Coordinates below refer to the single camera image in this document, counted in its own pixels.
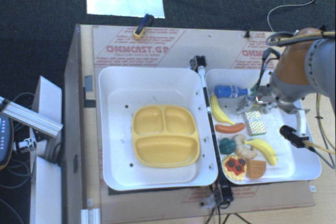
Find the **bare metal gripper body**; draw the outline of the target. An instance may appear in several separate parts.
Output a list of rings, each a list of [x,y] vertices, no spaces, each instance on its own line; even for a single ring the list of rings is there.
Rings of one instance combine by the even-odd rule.
[[[310,109],[304,109],[302,107],[298,99],[287,97],[276,87],[260,86],[251,96],[256,104],[264,108],[266,113],[275,107],[283,110],[287,114],[295,114],[299,111],[303,111],[305,114],[310,112]]]

